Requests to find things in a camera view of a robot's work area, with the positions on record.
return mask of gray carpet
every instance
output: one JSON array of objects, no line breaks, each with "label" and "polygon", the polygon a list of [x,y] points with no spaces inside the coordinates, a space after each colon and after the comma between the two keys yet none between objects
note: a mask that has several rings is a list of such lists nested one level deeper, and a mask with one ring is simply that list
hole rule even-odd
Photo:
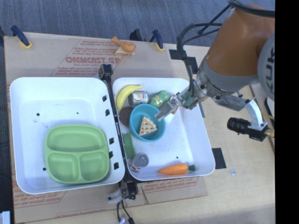
[{"label": "gray carpet", "polygon": [[[275,10],[275,0],[240,1]],[[8,36],[16,25],[26,32],[120,39],[129,39],[138,28],[147,41],[158,29],[163,42],[176,43],[185,26],[209,22],[227,5],[228,0],[0,0],[0,26]],[[223,22],[227,14],[217,22]],[[189,44],[210,46],[215,35]],[[0,47],[0,212],[13,206],[5,80]]]}]

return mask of wooden spoon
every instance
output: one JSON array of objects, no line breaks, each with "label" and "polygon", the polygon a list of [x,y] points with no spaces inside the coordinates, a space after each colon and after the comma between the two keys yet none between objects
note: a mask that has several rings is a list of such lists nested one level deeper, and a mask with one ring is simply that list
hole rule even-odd
[{"label": "wooden spoon", "polygon": [[123,42],[118,40],[118,38],[116,36],[111,38],[111,41],[115,42],[116,44],[120,45],[121,48],[128,53],[133,53],[136,49],[136,46],[134,43],[132,42]]}]

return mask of toy carrot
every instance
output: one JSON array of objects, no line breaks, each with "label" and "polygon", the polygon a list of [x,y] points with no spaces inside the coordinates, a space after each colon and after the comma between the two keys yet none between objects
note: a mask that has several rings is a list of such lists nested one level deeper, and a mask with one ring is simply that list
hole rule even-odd
[{"label": "toy carrot", "polygon": [[188,166],[187,164],[179,163],[179,164],[175,164],[175,165],[163,168],[163,169],[159,170],[158,173],[168,174],[168,175],[176,175],[176,174],[184,174],[188,170],[194,171],[195,166],[194,165]]}]

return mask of banana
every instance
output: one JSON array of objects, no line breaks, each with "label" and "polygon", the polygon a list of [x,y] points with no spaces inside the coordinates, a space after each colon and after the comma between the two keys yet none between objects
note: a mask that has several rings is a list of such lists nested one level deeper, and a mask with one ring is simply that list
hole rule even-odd
[{"label": "banana", "polygon": [[119,110],[121,110],[125,104],[126,99],[130,94],[132,94],[134,91],[142,89],[142,85],[133,85],[129,84],[125,86],[116,97],[116,106]]}]

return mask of teal bowl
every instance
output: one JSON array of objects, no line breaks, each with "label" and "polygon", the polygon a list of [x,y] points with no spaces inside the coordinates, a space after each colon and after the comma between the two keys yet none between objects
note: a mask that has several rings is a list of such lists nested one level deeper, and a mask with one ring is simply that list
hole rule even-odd
[{"label": "teal bowl", "polygon": [[[165,133],[165,120],[158,121],[155,117],[155,114],[159,112],[159,109],[153,105],[149,104],[140,104],[137,105],[131,112],[130,119],[129,119],[129,128],[131,134],[138,138],[139,140],[146,141],[146,142],[155,142],[162,138]],[[148,133],[145,135],[140,136],[139,128],[142,121],[142,118],[146,116],[150,118],[157,126],[157,131],[152,133]]]}]

